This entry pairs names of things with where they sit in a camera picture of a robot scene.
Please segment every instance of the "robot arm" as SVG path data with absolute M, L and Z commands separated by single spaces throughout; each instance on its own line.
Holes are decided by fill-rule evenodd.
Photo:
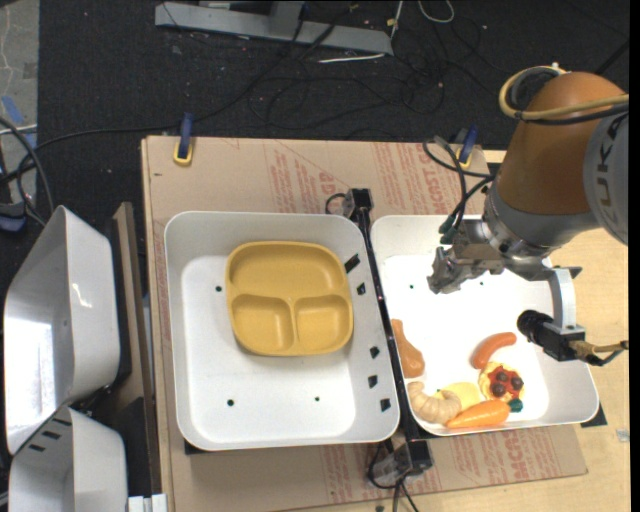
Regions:
M 511 107 L 513 89 L 532 70 L 552 73 L 527 111 Z M 523 313 L 520 330 L 558 360 L 605 364 L 586 347 L 575 323 L 572 279 L 579 268 L 545 264 L 578 233 L 604 227 L 628 244 L 629 97 L 608 80 L 555 67 L 532 68 L 503 87 L 502 110 L 520 122 L 487 192 L 481 219 L 464 219 L 449 248 L 439 247 L 427 279 L 434 293 L 451 293 L 486 271 L 508 269 L 547 280 L 554 318 Z

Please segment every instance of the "clamp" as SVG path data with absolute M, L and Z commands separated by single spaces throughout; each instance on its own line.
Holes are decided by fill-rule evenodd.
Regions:
M 191 165 L 193 157 L 193 142 L 191 141 L 191 128 L 193 127 L 193 114 L 185 112 L 180 124 L 180 140 L 173 151 L 173 161 L 186 167 Z
M 478 128 L 475 124 L 472 124 L 464 137 L 462 146 L 456 152 L 456 157 L 458 158 L 460 167 L 462 167 L 462 169 L 465 171 L 471 165 L 471 152 L 473 151 L 473 146 L 475 145 L 477 139 Z

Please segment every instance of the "wooden table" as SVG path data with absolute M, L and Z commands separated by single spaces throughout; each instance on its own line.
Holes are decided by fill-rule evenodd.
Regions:
M 189 472 L 197 462 L 195 459 L 185 461 L 183 453 L 180 453 L 179 435 L 176 434 L 175 418 L 171 417 L 171 389 L 172 369 L 167 362 L 167 353 L 171 346 L 158 340 L 163 337 L 163 329 L 167 326 L 161 322 L 163 296 L 159 293 L 157 272 L 158 260 L 156 254 L 162 251 L 162 239 L 158 238 L 158 227 L 168 218 L 179 211 L 189 209 L 216 209 L 229 211 L 270 211 L 265 208 L 267 203 L 273 200 L 273 189 L 268 187 L 257 190 L 244 197 L 243 202 L 238 203 L 238 198 L 233 194 L 221 191 L 216 184 L 215 170 L 221 166 L 231 169 L 238 175 L 237 191 L 242 194 L 242 180 L 250 176 L 250 169 L 241 164 L 240 160 L 233 161 L 233 156 L 227 155 L 227 160 L 218 162 L 215 153 L 207 153 L 211 148 L 207 141 L 196 142 L 194 155 L 201 160 L 206 155 L 207 165 L 212 168 L 211 176 L 205 183 L 198 182 L 194 187 L 190 182 L 193 171 L 179 167 L 171 161 L 171 154 L 176 139 L 165 137 L 166 140 L 155 137 L 151 143 L 146 139 L 142 144 L 142 179 L 145 194 L 145 222 L 147 232 L 147 251 L 149 255 L 149 286 L 151 299 L 151 319 L 154 352 L 154 372 L 156 387 L 156 413 L 158 417 L 158 439 L 160 443 L 160 464 L 163 491 L 169 495 L 170 510 L 174 509 L 174 491 L 177 493 L 179 486 L 192 489 L 193 482 L 177 482 L 189 478 Z M 235 146 L 237 140 L 227 139 L 230 147 Z M 318 146 L 317 141 L 312 152 L 316 151 L 319 159 L 348 157 L 344 143 L 327 143 L 327 146 Z M 328 157 L 323 154 L 327 148 L 335 148 L 335 155 Z M 488 161 L 500 161 L 503 152 L 484 152 Z M 324 187 L 336 182 L 331 180 L 305 182 L 305 186 Z M 354 186 L 368 186 L 359 182 Z M 282 208 L 291 207 L 281 204 Z M 557 265 L 571 265 L 583 267 L 582 273 L 575 280 L 577 317 L 580 325 L 587 331 L 587 340 L 596 344 L 609 344 L 628 339 L 628 249 L 603 230 L 598 229 L 579 235 L 567 247 L 556 251 L 553 262 Z M 539 512 L 539 511 L 625 511 L 631 509 L 630 490 L 630 443 L 629 443 L 629 357 L 628 353 L 622 354 L 610 365 L 603 368 L 594 368 L 593 378 L 600 394 L 601 403 L 608 424 L 583 428 L 575 425 L 577 437 L 582 449 L 588 473 L 584 476 L 541 480 L 535 482 L 519 483 L 516 485 L 491 486 L 463 491 L 450 491 L 414 496 L 418 508 L 423 512 L 437 511 L 486 511 L 486 512 Z M 247 463 L 250 463 L 251 454 L 246 454 Z M 244 475 L 238 471 L 237 475 L 225 475 L 222 480 L 234 487 L 235 480 L 241 480 Z M 241 487 L 235 486 L 236 492 Z M 272 499 L 278 493 L 304 493 L 304 488 L 286 487 L 271 489 L 265 500 Z M 189 496 L 181 499 L 188 501 Z M 227 510 L 224 504 L 209 503 L 206 510 Z M 373 512 L 383 510 L 377 508 L 384 506 L 384 510 L 390 510 L 390 500 L 366 501 L 360 503 L 348 503 L 343 505 L 324 506 L 314 508 L 323 512 Z M 176 507 L 177 512 L 187 512 L 186 508 Z M 409 510 L 406 500 L 400 506 L 400 510 Z

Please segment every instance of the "plastic food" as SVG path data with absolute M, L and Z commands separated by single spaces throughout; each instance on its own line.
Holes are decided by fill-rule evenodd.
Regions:
M 424 358 L 422 352 L 414 347 L 404 335 L 402 320 L 391 319 L 393 334 L 396 338 L 402 372 L 406 378 L 420 377 L 424 373 Z
M 444 391 L 452 391 L 458 395 L 462 411 L 483 400 L 480 395 L 480 388 L 473 382 L 454 382 L 453 384 L 445 386 L 433 396 L 444 399 Z
M 511 412 L 522 412 L 523 407 L 524 407 L 524 404 L 522 403 L 522 400 L 520 400 L 519 398 L 514 398 L 513 400 L 509 400 L 509 408 L 511 409 Z
M 410 382 L 407 387 L 413 411 L 425 421 L 444 425 L 462 410 L 460 398 L 452 391 L 443 390 L 443 400 L 423 393 L 422 382 Z
M 511 408 L 502 400 L 485 400 L 462 411 L 447 421 L 446 426 L 449 428 L 490 427 L 506 421 L 510 412 Z
M 237 246 L 225 269 L 236 341 L 264 356 L 335 352 L 353 334 L 353 304 L 342 261 L 307 242 Z
M 516 335 L 512 332 L 493 334 L 478 345 L 471 357 L 471 364 L 477 370 L 482 370 L 496 350 L 513 345 L 515 342 Z
M 510 402 L 524 395 L 524 381 L 520 374 L 504 363 L 490 362 L 478 378 L 478 386 L 487 399 Z

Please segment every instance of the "toy food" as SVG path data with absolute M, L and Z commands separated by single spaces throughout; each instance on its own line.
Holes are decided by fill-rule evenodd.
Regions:
M 482 401 L 480 389 L 474 382 L 454 382 L 453 384 L 445 386 L 433 396 L 444 399 L 444 391 L 452 391 L 458 396 L 462 411 Z
M 516 370 L 506 364 L 490 362 L 478 378 L 482 394 L 489 399 L 509 402 L 524 394 L 524 381 Z
M 489 427 L 504 422 L 511 412 L 508 404 L 502 400 L 485 400 L 472 405 L 446 422 L 448 428 Z
M 489 336 L 476 348 L 471 357 L 471 365 L 477 370 L 482 370 L 496 350 L 513 345 L 515 342 L 516 335 L 512 332 L 500 332 Z
M 396 345 L 400 354 L 402 372 L 406 378 L 420 377 L 424 373 L 424 358 L 422 352 L 414 347 L 404 335 L 402 320 L 391 319 L 391 327 L 396 338 Z
M 424 383 L 422 382 L 410 382 L 407 387 L 413 411 L 425 421 L 444 425 L 462 409 L 458 395 L 452 391 L 443 390 L 443 400 L 423 393 Z

